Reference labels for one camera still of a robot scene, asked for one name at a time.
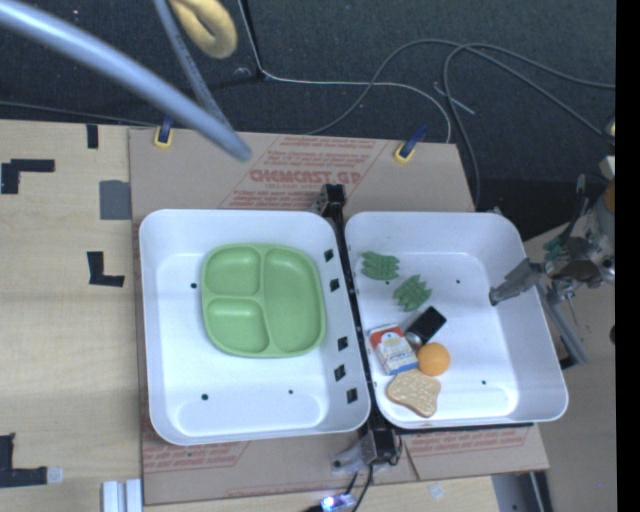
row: bread slice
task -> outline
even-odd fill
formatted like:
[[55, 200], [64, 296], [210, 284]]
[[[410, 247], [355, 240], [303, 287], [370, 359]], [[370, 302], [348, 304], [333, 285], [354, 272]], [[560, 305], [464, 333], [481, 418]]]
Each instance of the bread slice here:
[[428, 418], [436, 412], [440, 381], [418, 369], [397, 374], [387, 386], [389, 400]]

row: cardboard box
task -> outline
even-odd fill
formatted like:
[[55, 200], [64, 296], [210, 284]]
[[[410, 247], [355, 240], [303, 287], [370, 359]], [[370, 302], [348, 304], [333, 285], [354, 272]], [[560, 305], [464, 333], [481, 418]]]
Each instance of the cardboard box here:
[[[345, 186], [346, 217], [372, 210], [473, 211], [457, 149], [421, 143], [401, 165], [393, 160], [399, 141], [247, 133], [242, 136], [253, 158], [241, 163], [188, 130], [176, 130], [171, 147], [160, 150], [153, 145], [154, 132], [129, 131], [145, 503], [344, 489], [350, 476], [334, 475], [330, 460], [358, 440], [356, 432], [182, 447], [153, 431], [146, 406], [138, 229], [146, 215], [164, 208], [313, 209], [324, 183]], [[535, 425], [403, 439], [399, 464], [378, 471], [374, 484], [548, 467]]]

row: orange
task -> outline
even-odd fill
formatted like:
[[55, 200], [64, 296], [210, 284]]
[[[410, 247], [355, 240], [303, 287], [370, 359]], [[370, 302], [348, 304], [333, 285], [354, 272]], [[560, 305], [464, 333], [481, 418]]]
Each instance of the orange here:
[[442, 375], [451, 364], [449, 351], [440, 343], [430, 342], [418, 350], [418, 368], [431, 377]]

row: blue clip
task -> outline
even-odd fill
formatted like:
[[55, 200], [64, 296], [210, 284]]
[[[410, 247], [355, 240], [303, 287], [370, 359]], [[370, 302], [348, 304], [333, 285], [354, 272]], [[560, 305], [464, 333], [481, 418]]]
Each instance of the blue clip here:
[[170, 115], [165, 115], [162, 120], [162, 126], [158, 126], [156, 129], [156, 135], [153, 139], [153, 143], [159, 149], [168, 149], [171, 146], [173, 140], [173, 118]]
[[421, 142], [426, 134], [427, 125], [423, 124], [415, 132], [413, 132], [413, 135], [409, 137], [409, 140], [407, 140], [407, 142], [398, 146], [398, 149], [396, 149], [396, 152], [393, 155], [395, 161], [399, 164], [406, 164], [409, 160], [411, 160], [416, 144], [418, 142]]

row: green plate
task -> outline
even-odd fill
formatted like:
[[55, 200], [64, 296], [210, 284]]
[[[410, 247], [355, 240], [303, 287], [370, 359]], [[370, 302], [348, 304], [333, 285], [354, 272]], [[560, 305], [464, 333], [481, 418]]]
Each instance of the green plate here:
[[219, 247], [205, 258], [200, 288], [207, 334], [225, 352], [297, 356], [324, 338], [318, 270], [297, 249], [272, 244]]

